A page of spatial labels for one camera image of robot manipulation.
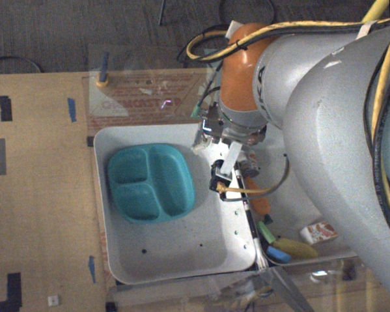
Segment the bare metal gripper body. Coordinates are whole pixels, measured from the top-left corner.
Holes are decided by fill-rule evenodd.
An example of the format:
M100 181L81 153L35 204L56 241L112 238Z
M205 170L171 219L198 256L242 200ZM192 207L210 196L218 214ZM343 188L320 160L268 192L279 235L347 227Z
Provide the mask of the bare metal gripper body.
M203 117L203 135L212 143L230 145L233 141L253 146L262 142L267 133L267 120L259 110L238 111L223 102L214 102Z

